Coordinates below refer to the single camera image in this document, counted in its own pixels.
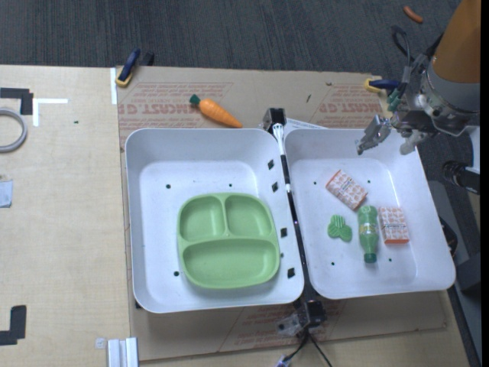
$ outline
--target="white tray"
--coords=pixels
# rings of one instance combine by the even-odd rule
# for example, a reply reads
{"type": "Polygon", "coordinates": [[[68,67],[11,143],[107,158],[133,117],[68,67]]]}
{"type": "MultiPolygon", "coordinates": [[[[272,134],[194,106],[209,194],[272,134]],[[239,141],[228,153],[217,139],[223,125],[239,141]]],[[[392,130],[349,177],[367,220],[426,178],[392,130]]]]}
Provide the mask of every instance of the white tray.
{"type": "Polygon", "coordinates": [[[297,129],[285,139],[294,202],[313,287],[330,299],[439,291],[455,281],[455,266],[417,151],[400,154],[404,139],[392,132],[358,156],[359,129],[297,129]],[[410,241],[378,243],[377,263],[366,264],[357,212],[326,190],[339,169],[368,191],[362,205],[400,206],[410,241]],[[345,217],[353,239],[328,237],[332,215],[345,217]]]}
{"type": "MultiPolygon", "coordinates": [[[[285,151],[309,276],[323,297],[342,299],[452,286],[455,266],[417,151],[401,155],[392,132],[380,146],[358,156],[357,129],[296,129],[285,151]],[[338,170],[350,174],[368,196],[365,204],[401,206],[411,240],[378,244],[377,263],[367,265],[358,242],[357,213],[326,190],[338,170]],[[353,229],[343,242],[327,235],[331,215],[353,229]]],[[[284,185],[277,141],[262,129],[145,128],[126,141],[134,296],[153,313],[286,304],[304,287],[304,274],[284,185]],[[270,208],[283,257],[268,282],[233,290],[192,284],[182,271],[176,238],[180,207],[206,193],[248,193],[270,208]],[[280,230],[287,236],[281,237],[280,230]]]]}

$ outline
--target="green plate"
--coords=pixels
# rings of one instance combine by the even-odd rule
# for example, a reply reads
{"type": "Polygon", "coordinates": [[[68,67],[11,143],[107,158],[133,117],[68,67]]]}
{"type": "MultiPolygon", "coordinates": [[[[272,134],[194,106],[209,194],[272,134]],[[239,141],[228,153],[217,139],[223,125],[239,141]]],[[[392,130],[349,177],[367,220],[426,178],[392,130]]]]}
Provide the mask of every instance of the green plate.
{"type": "Polygon", "coordinates": [[[177,238],[183,271],[200,287],[261,284],[280,264],[270,210],[249,194],[214,193],[186,201],[178,215],[177,238]]]}

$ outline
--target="green bottle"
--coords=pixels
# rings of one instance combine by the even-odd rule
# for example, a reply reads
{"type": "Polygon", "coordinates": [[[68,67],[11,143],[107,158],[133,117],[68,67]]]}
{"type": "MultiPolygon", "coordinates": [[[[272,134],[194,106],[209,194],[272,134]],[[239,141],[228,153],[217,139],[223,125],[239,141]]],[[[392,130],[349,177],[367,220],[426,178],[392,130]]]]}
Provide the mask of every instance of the green bottle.
{"type": "Polygon", "coordinates": [[[364,260],[373,264],[377,261],[377,243],[379,241],[377,209],[374,206],[361,206],[358,209],[358,225],[360,245],[364,249],[364,260]]]}

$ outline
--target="table surface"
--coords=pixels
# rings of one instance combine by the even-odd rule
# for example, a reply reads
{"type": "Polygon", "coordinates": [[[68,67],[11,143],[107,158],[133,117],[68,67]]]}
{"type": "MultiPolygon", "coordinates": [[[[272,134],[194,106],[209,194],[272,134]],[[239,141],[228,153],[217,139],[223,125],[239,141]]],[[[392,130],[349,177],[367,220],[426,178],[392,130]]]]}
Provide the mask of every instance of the table surface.
{"type": "MultiPolygon", "coordinates": [[[[0,66],[1,87],[28,88],[39,124],[0,154],[1,180],[13,180],[0,209],[0,330],[26,305],[26,338],[0,346],[4,366],[104,366],[97,339],[131,336],[118,108],[109,68],[0,66]]],[[[12,103],[0,103],[15,107],[12,103]]],[[[0,132],[18,126],[0,118],[0,132]]],[[[445,327],[320,343],[332,365],[468,365],[455,316],[440,291],[445,327]]],[[[165,366],[273,366],[296,347],[145,362],[165,366]]],[[[294,366],[326,365],[309,343],[294,366]]]]}

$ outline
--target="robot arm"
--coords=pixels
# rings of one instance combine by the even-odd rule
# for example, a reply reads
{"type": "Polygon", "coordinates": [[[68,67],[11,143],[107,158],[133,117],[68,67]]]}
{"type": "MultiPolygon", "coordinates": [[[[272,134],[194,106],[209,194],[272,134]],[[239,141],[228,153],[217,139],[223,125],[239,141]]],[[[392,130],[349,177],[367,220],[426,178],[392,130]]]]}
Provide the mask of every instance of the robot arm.
{"type": "Polygon", "coordinates": [[[400,151],[408,154],[440,132],[459,136],[479,114],[481,0],[462,0],[434,53],[421,55],[407,68],[404,87],[387,99],[393,115],[374,118],[357,143],[358,154],[381,143],[392,128],[406,139],[400,151]],[[423,60],[427,67],[419,76],[413,75],[423,60]]]}

